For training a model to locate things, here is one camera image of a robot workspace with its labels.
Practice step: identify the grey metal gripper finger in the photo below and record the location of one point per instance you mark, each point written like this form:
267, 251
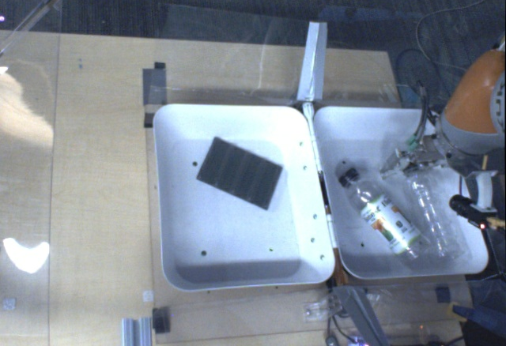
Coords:
397, 171
390, 160

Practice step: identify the clear plastic bottle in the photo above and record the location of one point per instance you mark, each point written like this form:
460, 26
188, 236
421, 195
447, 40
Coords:
435, 214

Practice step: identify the white plastic tray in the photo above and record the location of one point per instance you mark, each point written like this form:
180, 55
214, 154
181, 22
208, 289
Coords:
237, 241
356, 139

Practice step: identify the labelled clear bottle black cap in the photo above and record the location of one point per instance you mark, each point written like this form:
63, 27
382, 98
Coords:
387, 218

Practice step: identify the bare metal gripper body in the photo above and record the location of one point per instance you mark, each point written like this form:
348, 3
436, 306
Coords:
429, 155

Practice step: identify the pale wood board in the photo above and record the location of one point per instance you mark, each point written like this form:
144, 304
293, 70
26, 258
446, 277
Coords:
103, 178

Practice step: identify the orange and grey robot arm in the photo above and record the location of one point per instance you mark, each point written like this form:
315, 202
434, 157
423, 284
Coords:
472, 99

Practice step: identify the black cylinder on white bracket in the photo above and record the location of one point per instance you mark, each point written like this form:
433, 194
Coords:
472, 202

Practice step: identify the black ribbed rectangular pad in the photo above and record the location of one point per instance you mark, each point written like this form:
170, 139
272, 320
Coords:
239, 172

